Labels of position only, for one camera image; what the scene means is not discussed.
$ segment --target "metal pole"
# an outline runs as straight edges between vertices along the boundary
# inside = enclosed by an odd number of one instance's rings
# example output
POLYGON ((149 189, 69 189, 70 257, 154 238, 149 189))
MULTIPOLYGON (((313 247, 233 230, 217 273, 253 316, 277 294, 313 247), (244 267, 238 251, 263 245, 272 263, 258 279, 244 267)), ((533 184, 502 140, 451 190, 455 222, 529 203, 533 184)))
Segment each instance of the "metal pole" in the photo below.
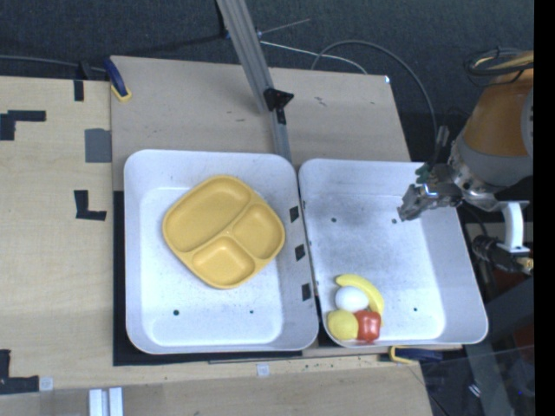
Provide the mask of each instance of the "metal pole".
POLYGON ((216 0, 216 2, 251 85, 258 109, 261 113, 267 113, 270 118, 274 151, 291 161, 283 107, 281 115, 278 115, 278 110, 268 107, 265 102, 264 91, 274 86, 245 0, 216 0))

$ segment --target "black tape marking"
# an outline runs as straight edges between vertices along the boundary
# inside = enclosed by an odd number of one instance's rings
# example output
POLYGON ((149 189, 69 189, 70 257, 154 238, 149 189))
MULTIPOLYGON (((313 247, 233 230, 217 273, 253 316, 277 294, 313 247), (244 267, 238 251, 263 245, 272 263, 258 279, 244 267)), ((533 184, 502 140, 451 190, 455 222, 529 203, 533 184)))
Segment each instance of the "black tape marking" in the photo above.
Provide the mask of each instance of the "black tape marking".
POLYGON ((38 376, 10 378, 10 351, 0 350, 0 394, 35 393, 38 376))
POLYGON ((46 111, 8 110, 8 116, 17 121, 46 121, 46 111))
POLYGON ((88 210, 88 191, 74 190, 75 205, 77 206, 77 214, 75 218, 84 218, 87 220, 106 220, 105 211, 89 211, 88 210))
POLYGON ((289 210, 289 217, 290 217, 292 223, 295 222, 298 219, 298 206, 293 206, 289 210))
POLYGON ((0 140, 13 140, 16 137, 16 121, 7 114, 0 114, 0 140))
POLYGON ((112 161, 112 133, 101 128, 85 130, 85 161, 109 163, 112 161))
POLYGON ((16 139, 17 121, 46 121, 46 111, 9 110, 0 114, 0 140, 16 139))
POLYGON ((304 256, 306 256, 306 253, 304 252, 304 245, 298 245, 298 247, 295 249, 295 258, 297 259, 297 261, 299 261, 304 256))
POLYGON ((312 290, 310 289, 310 284, 306 283, 301 287, 303 290, 303 302, 308 301, 312 297, 312 290))
POLYGON ((73 80, 73 98, 75 101, 85 101, 83 80, 73 80))

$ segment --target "white tray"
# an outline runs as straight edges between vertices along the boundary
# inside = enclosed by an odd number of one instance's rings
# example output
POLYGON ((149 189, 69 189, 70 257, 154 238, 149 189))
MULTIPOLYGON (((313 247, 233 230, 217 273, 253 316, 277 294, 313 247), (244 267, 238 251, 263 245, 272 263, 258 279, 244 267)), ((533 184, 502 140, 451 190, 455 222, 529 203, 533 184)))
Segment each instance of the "white tray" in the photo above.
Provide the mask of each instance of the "white tray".
POLYGON ((299 172, 322 309, 336 309, 336 276, 356 273, 382 293, 380 338, 348 348, 462 344, 487 333, 484 305, 455 209, 402 222, 396 208, 421 164, 313 159, 299 172))
POLYGON ((144 150, 124 169, 126 323, 151 354, 294 351, 316 338, 318 320, 297 175, 274 154, 144 150), (285 243, 277 257, 235 289, 199 280, 162 236, 167 209, 214 175, 243 180, 278 214, 285 243), (306 256, 302 254, 304 245, 306 256))

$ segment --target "black clamp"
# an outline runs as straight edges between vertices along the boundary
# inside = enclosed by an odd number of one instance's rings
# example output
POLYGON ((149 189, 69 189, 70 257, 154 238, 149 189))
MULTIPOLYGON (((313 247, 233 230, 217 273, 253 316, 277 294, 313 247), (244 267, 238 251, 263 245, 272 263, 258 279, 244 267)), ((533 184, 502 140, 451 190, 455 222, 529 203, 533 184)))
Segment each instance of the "black clamp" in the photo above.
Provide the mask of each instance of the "black clamp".
POLYGON ((0 394, 34 393, 39 391, 38 376, 10 378, 10 351, 0 350, 0 394))
POLYGON ((276 110, 277 123, 286 125, 285 121, 285 111, 284 107, 287 105, 294 94, 286 93, 285 91, 279 91, 278 89, 268 88, 264 91, 264 99, 266 100, 266 106, 270 111, 276 110))

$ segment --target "plastic food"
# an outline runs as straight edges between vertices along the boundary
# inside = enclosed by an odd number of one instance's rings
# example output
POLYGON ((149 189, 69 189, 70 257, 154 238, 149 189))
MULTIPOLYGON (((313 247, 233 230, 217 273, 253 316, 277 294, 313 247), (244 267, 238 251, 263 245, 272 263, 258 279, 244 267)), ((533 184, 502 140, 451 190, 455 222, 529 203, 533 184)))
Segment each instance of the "plastic food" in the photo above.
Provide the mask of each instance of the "plastic food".
POLYGON ((349 311, 336 309, 328 313, 328 330, 339 341, 356 339, 358 336, 358 320, 349 311))
POLYGON ((382 317, 375 311, 357 311, 355 313, 358 322, 358 334, 356 339, 360 341, 372 342, 380 337, 380 327, 382 317))
POLYGON ((181 262, 220 289, 255 276, 285 241, 276 212, 250 186, 227 175, 209 178, 180 198, 167 211, 162 231, 181 262))
POLYGON ((384 301, 382 294, 368 279, 357 274, 342 274, 336 277, 336 283, 342 287, 351 286, 362 290, 368 297, 370 309, 380 315, 383 314, 384 301))
POLYGON ((368 305, 368 297, 356 287, 341 287, 336 292, 336 307, 339 309, 355 313, 368 305))

